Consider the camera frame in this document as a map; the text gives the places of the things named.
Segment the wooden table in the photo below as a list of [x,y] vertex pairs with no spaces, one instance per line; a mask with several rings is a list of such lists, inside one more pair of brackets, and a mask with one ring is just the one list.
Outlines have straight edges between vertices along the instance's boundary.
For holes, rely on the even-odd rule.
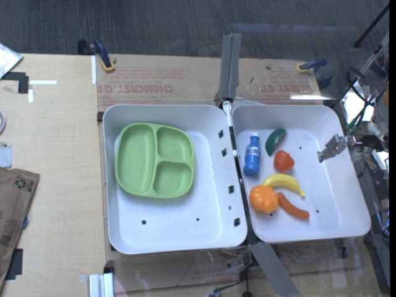
[[[12,145],[12,168],[38,173],[40,182],[28,213],[29,223],[17,246],[24,250],[23,274],[6,281],[0,295],[85,297],[88,276],[102,274],[109,255],[120,258],[116,252],[110,252],[105,235],[103,151],[92,59],[69,55],[23,56],[13,71],[26,72],[30,81],[37,84],[32,86],[33,102],[28,102],[28,95],[18,94],[17,82],[0,81],[0,109],[7,120],[0,141]],[[142,60],[147,62],[147,56],[142,56]],[[155,60],[161,62],[161,56]],[[163,63],[169,65],[169,59]],[[341,260],[330,270],[292,275],[301,294],[348,296],[369,292],[377,296],[380,289],[367,249],[359,242],[354,250],[359,256],[358,263],[352,261],[354,267],[345,267]],[[160,270],[161,264],[153,263],[151,267]],[[265,278],[250,284],[255,296],[272,296]],[[151,291],[149,295],[203,296],[222,285],[186,285]],[[245,284],[241,284],[223,291],[222,296],[241,296],[245,289]],[[148,294],[135,291],[117,296]]]

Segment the orange pumpkin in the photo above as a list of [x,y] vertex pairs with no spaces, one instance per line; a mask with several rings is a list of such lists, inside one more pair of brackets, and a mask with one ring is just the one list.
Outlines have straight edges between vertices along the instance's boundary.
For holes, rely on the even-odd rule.
[[272,187],[257,185],[250,190],[249,201],[256,210],[270,213],[278,208],[278,195]]

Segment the banana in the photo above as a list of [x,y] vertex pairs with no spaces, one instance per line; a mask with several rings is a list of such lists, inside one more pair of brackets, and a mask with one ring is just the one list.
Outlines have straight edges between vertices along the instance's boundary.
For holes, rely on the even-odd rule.
[[297,179],[287,174],[272,174],[264,179],[262,185],[269,187],[286,187],[292,191],[298,192],[301,197],[305,196],[305,192],[301,190]]

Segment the green plate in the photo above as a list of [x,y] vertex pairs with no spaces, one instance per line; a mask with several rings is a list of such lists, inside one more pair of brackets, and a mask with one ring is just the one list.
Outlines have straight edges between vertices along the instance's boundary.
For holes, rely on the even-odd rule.
[[130,194],[180,197],[192,186],[194,164],[192,140],[180,129],[132,123],[121,131],[116,151],[116,179]]

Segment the orange carrot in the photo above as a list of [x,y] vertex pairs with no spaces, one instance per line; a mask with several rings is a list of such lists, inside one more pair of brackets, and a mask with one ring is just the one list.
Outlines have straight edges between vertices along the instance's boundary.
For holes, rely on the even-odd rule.
[[290,215],[302,219],[302,220],[307,220],[309,218],[309,212],[305,211],[303,209],[295,207],[287,198],[286,196],[278,192],[278,201],[279,201],[279,206],[281,206],[287,213]]

